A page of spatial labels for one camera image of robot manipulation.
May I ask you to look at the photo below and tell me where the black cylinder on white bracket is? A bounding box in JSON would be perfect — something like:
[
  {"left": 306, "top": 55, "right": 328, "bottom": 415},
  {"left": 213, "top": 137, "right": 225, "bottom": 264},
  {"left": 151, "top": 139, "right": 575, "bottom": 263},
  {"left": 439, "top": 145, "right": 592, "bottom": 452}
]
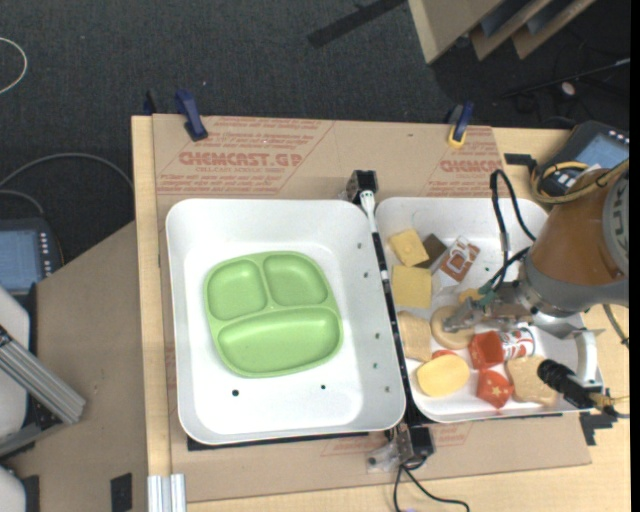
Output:
[{"left": 536, "top": 329, "right": 604, "bottom": 407}]

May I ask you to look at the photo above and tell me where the white plastic tray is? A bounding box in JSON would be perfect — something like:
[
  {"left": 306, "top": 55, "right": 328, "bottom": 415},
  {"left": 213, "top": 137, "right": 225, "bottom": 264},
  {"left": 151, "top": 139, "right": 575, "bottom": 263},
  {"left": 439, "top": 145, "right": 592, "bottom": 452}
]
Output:
[
  {"left": 373, "top": 195, "right": 607, "bottom": 425},
  {"left": 164, "top": 197, "right": 408, "bottom": 447}
]

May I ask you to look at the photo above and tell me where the thin black and white rod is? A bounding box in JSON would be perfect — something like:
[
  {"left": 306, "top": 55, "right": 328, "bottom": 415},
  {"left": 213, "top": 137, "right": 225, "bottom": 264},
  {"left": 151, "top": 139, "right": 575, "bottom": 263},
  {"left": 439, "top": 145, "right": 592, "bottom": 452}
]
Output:
[{"left": 358, "top": 190, "right": 413, "bottom": 429}]

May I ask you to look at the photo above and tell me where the red and white can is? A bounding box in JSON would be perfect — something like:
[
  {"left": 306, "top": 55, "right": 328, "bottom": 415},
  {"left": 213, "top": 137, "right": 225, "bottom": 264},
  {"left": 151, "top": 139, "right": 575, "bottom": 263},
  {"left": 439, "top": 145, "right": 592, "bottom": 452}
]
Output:
[{"left": 498, "top": 323, "right": 538, "bottom": 362}]

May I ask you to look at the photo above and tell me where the brown cardboard board red print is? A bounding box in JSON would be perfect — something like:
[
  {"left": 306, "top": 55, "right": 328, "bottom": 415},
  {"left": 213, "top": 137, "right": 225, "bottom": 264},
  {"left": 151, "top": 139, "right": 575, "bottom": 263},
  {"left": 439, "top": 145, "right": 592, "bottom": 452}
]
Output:
[{"left": 151, "top": 113, "right": 594, "bottom": 504}]

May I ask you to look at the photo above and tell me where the green divided plate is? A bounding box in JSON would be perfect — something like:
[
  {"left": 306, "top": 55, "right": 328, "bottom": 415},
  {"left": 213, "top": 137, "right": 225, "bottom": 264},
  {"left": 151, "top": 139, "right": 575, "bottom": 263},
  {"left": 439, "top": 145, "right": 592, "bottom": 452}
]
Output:
[{"left": 201, "top": 250, "right": 346, "bottom": 380}]

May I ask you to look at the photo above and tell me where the yellow round chip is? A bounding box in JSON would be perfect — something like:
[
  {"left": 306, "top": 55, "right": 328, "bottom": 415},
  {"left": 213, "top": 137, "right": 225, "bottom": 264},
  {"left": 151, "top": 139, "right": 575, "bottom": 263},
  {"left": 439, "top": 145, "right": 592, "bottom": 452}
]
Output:
[{"left": 415, "top": 353, "right": 472, "bottom": 399}]

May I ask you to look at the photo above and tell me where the black block with thin wires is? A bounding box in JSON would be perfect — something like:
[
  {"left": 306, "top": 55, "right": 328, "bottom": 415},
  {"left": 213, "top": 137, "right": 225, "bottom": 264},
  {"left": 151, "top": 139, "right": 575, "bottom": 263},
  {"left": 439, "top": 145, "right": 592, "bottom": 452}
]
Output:
[
  {"left": 393, "top": 423, "right": 436, "bottom": 459},
  {"left": 346, "top": 168, "right": 380, "bottom": 204}
]

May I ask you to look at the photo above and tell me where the tan bread slice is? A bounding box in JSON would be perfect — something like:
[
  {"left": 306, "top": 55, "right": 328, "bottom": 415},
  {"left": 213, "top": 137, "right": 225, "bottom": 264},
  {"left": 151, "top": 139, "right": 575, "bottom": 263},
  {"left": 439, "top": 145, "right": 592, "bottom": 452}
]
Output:
[{"left": 505, "top": 354, "right": 559, "bottom": 407}]

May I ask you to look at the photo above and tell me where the red cube with yellow star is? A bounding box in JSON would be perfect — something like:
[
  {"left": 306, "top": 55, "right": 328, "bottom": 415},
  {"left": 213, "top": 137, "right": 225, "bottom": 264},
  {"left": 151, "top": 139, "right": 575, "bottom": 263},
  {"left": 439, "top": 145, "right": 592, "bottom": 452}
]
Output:
[{"left": 475, "top": 368, "right": 516, "bottom": 410}]

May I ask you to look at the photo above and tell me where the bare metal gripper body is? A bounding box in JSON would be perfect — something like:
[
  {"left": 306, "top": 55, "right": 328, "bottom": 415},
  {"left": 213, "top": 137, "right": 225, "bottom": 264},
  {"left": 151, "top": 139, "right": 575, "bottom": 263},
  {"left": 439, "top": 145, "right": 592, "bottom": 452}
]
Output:
[{"left": 480, "top": 282, "right": 589, "bottom": 339}]

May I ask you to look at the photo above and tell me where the yellow cheese slice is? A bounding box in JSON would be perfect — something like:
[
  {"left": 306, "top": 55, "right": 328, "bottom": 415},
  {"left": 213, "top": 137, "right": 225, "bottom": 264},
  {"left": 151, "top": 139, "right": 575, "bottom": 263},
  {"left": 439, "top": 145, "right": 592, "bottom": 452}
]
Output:
[{"left": 390, "top": 264, "right": 433, "bottom": 311}]

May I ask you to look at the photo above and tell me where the brown square block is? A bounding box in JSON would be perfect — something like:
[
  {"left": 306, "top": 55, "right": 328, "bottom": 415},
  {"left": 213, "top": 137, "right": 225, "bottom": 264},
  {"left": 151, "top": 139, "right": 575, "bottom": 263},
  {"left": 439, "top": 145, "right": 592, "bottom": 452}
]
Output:
[{"left": 417, "top": 233, "right": 449, "bottom": 270}]

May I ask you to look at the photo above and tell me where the tan cracker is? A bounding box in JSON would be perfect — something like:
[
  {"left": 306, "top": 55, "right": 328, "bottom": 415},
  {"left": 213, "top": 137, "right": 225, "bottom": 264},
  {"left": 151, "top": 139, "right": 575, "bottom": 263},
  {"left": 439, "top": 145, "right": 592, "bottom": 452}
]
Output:
[{"left": 396, "top": 309, "right": 434, "bottom": 363}]

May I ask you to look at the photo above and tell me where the yellow cheese wedge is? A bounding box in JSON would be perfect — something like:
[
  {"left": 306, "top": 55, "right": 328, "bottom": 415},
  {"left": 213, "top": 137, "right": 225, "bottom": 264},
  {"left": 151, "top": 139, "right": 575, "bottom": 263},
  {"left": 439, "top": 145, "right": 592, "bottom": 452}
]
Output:
[{"left": 387, "top": 228, "right": 431, "bottom": 268}]

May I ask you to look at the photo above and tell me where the round tan biscuit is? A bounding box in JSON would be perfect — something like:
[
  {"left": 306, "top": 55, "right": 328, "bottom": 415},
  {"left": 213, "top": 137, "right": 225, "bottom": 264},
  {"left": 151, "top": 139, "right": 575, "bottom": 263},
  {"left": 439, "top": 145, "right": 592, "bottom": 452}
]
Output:
[{"left": 429, "top": 304, "right": 477, "bottom": 352}]

